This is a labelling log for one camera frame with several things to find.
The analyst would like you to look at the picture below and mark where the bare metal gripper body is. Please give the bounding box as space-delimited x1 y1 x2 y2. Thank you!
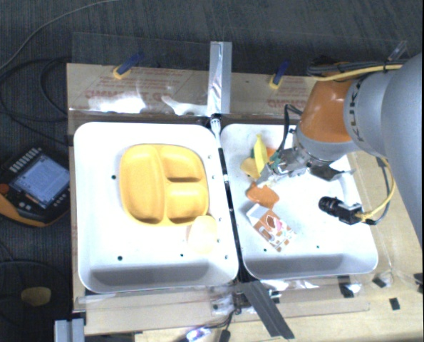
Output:
268 147 313 178

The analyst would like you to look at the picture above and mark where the orange flat toy slice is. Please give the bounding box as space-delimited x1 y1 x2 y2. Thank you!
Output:
245 182 281 208

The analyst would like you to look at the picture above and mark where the yellow wedge-shaped toy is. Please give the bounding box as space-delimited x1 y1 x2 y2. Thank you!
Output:
240 156 262 180

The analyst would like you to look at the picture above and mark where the yellow banana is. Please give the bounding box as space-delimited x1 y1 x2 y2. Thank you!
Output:
252 133 270 175

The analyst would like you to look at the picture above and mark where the white packet with brown print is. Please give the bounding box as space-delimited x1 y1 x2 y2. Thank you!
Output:
245 202 298 253

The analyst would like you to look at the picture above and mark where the pale cream rounded bread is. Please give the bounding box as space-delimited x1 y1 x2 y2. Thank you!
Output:
186 214 219 256

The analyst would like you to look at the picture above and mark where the white plastic tray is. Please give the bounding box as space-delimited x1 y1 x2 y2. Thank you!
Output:
73 120 240 294
219 123 380 281

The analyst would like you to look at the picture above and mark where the brown cardboard board, red print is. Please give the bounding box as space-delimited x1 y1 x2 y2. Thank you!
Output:
66 62 423 336

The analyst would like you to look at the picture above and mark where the yellow divided plate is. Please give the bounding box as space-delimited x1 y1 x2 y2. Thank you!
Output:
118 143 211 227

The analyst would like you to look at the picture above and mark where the dull yellow oval object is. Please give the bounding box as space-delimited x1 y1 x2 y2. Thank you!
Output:
20 286 53 306

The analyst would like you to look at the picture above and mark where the black cylinder on white bracket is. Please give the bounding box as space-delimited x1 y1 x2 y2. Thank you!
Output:
309 163 365 226

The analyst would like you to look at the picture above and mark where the black block with thin wires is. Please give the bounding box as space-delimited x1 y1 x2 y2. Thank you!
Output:
232 290 250 315

